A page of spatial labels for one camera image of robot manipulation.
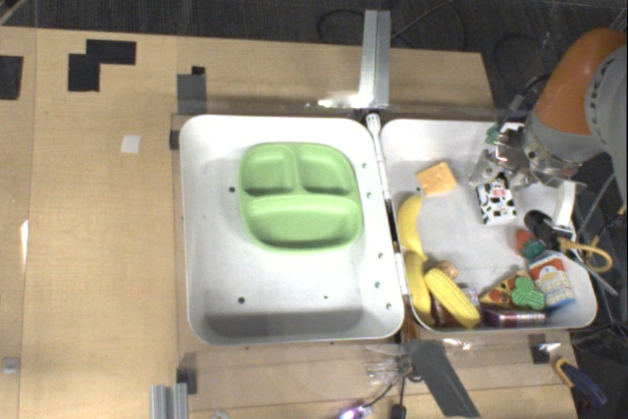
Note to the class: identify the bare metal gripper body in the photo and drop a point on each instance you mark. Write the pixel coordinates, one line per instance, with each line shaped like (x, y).
(535, 157)

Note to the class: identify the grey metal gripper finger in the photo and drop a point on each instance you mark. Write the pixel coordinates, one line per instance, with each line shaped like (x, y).
(483, 171)
(520, 180)

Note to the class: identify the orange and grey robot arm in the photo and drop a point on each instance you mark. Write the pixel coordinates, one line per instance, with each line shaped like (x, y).
(569, 83)

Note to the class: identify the white black cow-print carton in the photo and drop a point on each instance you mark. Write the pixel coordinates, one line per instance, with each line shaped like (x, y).
(498, 206)

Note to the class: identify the orange square biscuit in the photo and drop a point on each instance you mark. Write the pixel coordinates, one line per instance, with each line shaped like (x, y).
(436, 179)

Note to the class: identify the white plastic tray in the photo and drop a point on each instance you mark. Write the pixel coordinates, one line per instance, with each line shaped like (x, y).
(294, 289)
(466, 230)

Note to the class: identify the orange carrot with green top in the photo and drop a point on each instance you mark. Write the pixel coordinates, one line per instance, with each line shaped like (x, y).
(527, 244)

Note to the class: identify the yellow banana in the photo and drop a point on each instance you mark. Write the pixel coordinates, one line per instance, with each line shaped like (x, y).
(409, 223)
(417, 284)

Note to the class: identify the tan round mushroom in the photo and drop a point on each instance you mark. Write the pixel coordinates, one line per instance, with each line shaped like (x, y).
(449, 270)

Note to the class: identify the white orange blue carton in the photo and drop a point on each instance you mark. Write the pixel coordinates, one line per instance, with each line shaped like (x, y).
(552, 282)

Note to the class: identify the green broccoli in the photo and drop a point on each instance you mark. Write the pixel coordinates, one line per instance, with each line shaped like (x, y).
(527, 294)

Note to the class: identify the slice of pizza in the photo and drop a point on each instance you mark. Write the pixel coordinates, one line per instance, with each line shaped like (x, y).
(498, 295)

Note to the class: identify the yellow corn cob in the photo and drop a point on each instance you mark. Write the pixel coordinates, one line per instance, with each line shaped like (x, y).
(451, 297)

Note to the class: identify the dark red can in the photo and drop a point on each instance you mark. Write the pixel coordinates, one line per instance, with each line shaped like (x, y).
(515, 318)

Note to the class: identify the green divided plate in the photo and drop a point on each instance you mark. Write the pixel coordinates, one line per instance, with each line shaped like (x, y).
(299, 216)

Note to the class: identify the black cylinder on white bracket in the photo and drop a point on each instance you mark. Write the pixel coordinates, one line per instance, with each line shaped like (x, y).
(539, 225)

